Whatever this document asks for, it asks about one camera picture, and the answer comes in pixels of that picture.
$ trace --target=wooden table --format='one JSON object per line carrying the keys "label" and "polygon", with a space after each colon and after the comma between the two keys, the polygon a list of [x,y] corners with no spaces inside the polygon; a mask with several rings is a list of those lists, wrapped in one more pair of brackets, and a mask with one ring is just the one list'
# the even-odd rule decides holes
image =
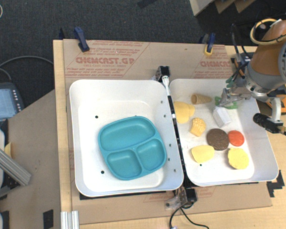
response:
{"label": "wooden table", "polygon": [[[68,150],[68,130],[66,115],[66,94],[64,78],[64,54],[63,41],[53,42],[54,67],[55,67],[55,91],[57,109],[57,130],[58,130],[58,151],[59,151],[59,172],[60,172],[60,195],[61,211],[72,211],[70,163]],[[228,55],[233,56],[234,48],[226,46]],[[261,112],[267,112],[264,104],[260,105]],[[286,126],[286,115],[282,116]],[[275,198],[272,198],[271,207],[242,209],[235,211],[213,212],[189,215],[195,223],[207,225],[211,229],[255,229],[268,228],[286,229],[286,136],[273,135],[268,133],[273,147],[279,169],[281,170],[285,186],[282,190],[275,190]],[[81,229],[109,229],[109,228],[168,228],[169,217],[152,219],[137,219],[117,222],[97,223],[81,225]],[[178,228],[196,228],[191,225],[184,216],[175,216],[173,225]]]}

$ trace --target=red disc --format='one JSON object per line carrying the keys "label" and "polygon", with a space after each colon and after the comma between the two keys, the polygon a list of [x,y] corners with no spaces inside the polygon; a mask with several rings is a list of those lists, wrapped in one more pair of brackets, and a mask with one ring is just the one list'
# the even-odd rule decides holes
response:
{"label": "red disc", "polygon": [[230,131],[228,133],[229,141],[232,145],[239,147],[244,144],[245,138],[244,135],[239,131]]}

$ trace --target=black clamp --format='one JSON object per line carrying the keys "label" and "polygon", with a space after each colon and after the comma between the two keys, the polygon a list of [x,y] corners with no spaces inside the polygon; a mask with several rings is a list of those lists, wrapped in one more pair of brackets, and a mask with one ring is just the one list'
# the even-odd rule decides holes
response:
{"label": "black clamp", "polygon": [[74,28],[74,36],[76,39],[80,41],[78,46],[80,47],[82,52],[89,51],[90,48],[86,42],[85,36],[84,36],[84,31],[80,27],[75,27]]}

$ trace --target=ice cream cone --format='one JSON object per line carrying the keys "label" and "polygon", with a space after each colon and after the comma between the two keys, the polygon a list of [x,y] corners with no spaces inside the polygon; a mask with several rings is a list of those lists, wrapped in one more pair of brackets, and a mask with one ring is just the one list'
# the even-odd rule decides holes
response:
{"label": "ice cream cone", "polygon": [[193,94],[191,97],[192,104],[205,104],[212,101],[212,98],[209,96],[201,94]]}

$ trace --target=monitor screen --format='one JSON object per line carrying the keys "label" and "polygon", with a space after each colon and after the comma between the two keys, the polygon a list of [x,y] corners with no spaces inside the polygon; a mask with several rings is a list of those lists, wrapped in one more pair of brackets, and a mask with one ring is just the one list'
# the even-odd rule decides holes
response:
{"label": "monitor screen", "polygon": [[0,119],[11,118],[16,113],[11,89],[0,89]]}

